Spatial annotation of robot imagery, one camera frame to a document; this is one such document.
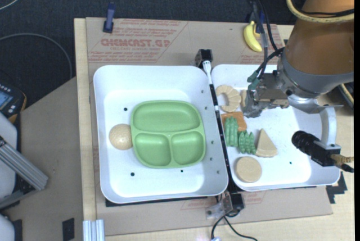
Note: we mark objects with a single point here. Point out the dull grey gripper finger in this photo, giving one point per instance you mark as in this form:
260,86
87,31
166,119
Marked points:
249,106
260,111

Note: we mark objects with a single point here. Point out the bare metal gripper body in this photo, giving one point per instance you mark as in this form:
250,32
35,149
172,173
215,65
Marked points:
271,91

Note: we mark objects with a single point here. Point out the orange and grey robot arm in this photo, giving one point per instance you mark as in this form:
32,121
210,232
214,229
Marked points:
317,46

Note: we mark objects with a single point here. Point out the orange bread slice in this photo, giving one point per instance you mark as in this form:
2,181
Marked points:
240,119

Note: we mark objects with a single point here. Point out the beige croissant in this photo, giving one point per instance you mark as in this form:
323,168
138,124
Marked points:
232,96

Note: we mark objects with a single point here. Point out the thin black and white rod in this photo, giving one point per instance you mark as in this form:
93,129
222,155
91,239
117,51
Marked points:
217,106

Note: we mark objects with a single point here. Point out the green bean bunch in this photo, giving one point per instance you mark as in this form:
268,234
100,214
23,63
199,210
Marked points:
231,133
246,143

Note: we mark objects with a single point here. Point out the white plastic tray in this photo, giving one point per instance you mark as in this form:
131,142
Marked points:
112,178
287,133

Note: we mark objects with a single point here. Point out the beige wedge slice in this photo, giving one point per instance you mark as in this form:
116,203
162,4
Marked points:
265,145

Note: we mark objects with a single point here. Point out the yellow banana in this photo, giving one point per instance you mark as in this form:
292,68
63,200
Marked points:
251,37

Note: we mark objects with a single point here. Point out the beige round biscuit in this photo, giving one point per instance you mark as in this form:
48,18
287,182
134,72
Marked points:
248,169

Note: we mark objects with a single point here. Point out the green divided plate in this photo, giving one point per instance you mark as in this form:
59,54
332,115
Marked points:
166,119

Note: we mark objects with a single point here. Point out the brown cardboard board red print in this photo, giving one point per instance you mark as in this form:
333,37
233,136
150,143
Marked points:
168,37

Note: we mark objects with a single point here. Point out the beige round bun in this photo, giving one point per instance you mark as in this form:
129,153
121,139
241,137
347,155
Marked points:
119,137

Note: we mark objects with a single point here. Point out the black cylinder on white bracket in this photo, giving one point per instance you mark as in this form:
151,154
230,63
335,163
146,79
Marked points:
312,145

